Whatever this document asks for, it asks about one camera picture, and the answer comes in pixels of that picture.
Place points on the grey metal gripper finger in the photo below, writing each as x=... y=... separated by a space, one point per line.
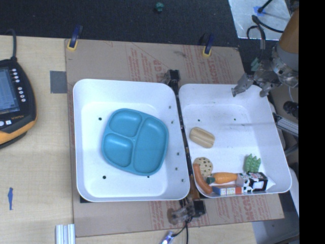
x=243 y=84
x=265 y=89

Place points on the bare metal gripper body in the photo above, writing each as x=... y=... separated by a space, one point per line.
x=278 y=72

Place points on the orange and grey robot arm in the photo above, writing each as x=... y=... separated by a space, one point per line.
x=290 y=38

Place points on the white plastic tray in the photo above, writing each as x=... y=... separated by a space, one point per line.
x=94 y=187
x=228 y=118

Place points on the beige toy bread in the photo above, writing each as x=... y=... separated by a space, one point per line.
x=201 y=137

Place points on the green toy pea pods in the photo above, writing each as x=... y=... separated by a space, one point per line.
x=252 y=163

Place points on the thin black rod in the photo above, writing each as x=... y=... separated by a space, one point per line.
x=183 y=136

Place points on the tan chocolate chip biscuit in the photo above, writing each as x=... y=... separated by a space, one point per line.
x=205 y=164

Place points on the cow print milk carton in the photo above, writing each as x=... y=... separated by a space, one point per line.
x=256 y=183

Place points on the orange toy carrot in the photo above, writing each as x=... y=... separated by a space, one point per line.
x=224 y=177

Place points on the orange toy sausage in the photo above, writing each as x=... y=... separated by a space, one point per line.
x=200 y=180

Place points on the small red and blue carton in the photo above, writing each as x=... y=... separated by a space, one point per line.
x=227 y=190

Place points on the blue divided plate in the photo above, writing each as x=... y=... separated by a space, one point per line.
x=149 y=146

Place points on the green toy broccoli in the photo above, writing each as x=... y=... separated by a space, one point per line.
x=159 y=6

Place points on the brown cardboard board, red print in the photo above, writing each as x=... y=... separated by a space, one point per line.
x=122 y=60

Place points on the black cylinder on white bracket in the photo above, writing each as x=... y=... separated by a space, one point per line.
x=291 y=108

